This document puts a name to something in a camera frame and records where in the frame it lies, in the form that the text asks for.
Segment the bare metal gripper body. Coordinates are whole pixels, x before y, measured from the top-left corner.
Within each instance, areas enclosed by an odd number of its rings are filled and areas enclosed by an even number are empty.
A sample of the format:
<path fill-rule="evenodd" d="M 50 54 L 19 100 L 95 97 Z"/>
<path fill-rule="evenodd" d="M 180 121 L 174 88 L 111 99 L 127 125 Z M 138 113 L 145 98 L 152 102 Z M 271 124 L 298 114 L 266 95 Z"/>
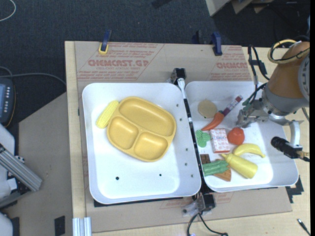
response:
<path fill-rule="evenodd" d="M 254 122 L 272 121 L 279 125 L 289 125 L 290 121 L 286 119 L 287 112 L 275 108 L 270 102 L 254 100 L 247 104 L 242 110 L 246 112 L 246 118 L 253 118 Z"/>

